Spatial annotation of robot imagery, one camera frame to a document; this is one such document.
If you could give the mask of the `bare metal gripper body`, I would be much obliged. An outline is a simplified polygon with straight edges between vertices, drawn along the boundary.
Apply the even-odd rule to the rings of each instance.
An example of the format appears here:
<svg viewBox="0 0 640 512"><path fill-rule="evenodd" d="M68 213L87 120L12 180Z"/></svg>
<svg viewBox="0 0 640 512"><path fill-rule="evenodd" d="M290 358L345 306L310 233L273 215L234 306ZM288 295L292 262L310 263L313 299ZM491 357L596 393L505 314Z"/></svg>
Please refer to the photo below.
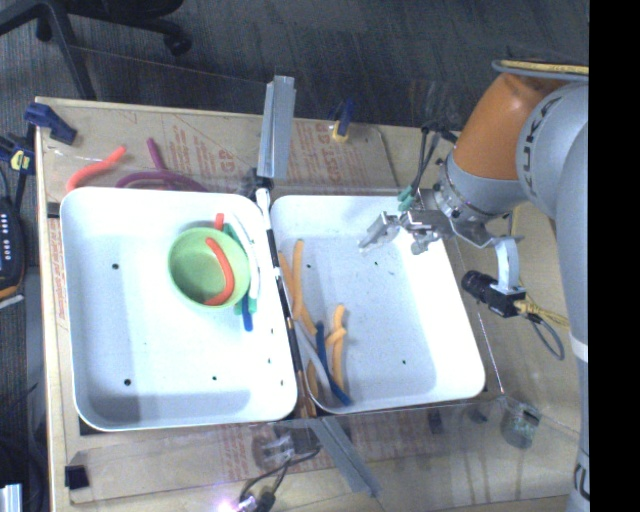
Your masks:
<svg viewBox="0 0 640 512"><path fill-rule="evenodd" d="M478 248L494 243L494 236L486 227L493 216L462 200L455 192L436 189L413 192L407 187L398 199L399 223L411 236L413 231L433 230L442 234L441 240L459 237Z"/></svg>

